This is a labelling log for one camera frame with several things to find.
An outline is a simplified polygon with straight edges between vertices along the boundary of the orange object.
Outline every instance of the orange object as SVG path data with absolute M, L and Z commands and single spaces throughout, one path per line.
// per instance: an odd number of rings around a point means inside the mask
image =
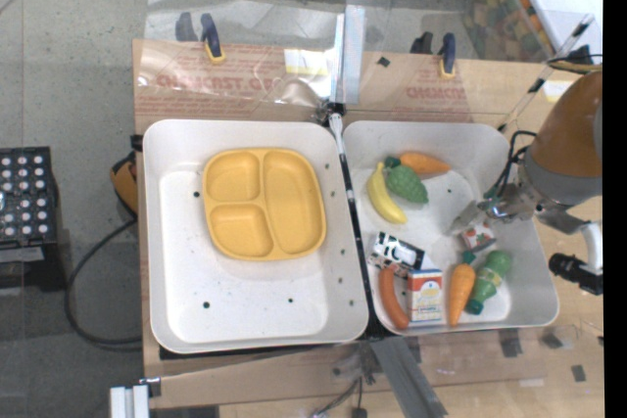
M 407 329 L 410 318 L 401 307 L 394 292 L 394 270 L 384 268 L 379 272 L 379 293 L 386 313 L 398 329 Z
M 405 152 L 399 160 L 402 165 L 411 167 L 416 174 L 439 174 L 451 169 L 447 163 L 420 152 Z
M 449 286 L 449 324 L 453 327 L 458 325 L 459 316 L 468 303 L 477 277 L 477 273 L 470 265 L 470 262 L 474 260 L 474 255 L 470 252 L 463 255 L 463 263 L 453 270 Z

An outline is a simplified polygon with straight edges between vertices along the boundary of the green vegetable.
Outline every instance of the green vegetable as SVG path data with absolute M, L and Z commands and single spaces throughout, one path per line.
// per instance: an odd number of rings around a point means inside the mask
M 425 204 L 429 202 L 427 189 L 415 171 L 406 165 L 397 165 L 388 170 L 385 184 L 390 192 L 410 202 Z

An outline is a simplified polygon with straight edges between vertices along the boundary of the green bottle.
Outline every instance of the green bottle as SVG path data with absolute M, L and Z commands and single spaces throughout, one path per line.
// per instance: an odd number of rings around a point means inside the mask
M 465 310 L 478 315 L 483 310 L 483 303 L 497 293 L 507 271 L 511 267 L 511 257 L 503 251 L 492 251 L 485 264 L 477 272 L 477 278 Z

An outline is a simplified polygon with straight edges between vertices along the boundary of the hot dog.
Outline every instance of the hot dog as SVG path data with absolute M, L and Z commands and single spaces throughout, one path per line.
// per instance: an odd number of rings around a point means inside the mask
M 391 268 L 384 268 L 379 272 L 379 293 L 383 308 L 385 308 L 394 325 L 398 329 L 407 329 L 410 325 L 410 318 L 396 298 L 396 293 L 394 292 L 394 271 Z

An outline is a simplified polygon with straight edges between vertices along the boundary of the toy carrot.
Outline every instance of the toy carrot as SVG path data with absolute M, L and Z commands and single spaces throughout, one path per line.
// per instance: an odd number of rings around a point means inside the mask
M 397 159 L 394 157 L 388 157 L 385 161 L 385 165 L 387 167 L 394 167 L 398 164 L 411 167 L 418 175 L 443 174 L 451 170 L 451 166 L 444 161 L 440 161 L 439 159 L 426 154 L 421 154 L 420 152 L 405 152 Z
M 453 270 L 449 285 L 449 324 L 454 327 L 458 325 L 459 316 L 470 298 L 477 276 L 474 268 L 470 265 L 474 260 L 474 254 L 465 251 L 462 259 L 463 262 Z

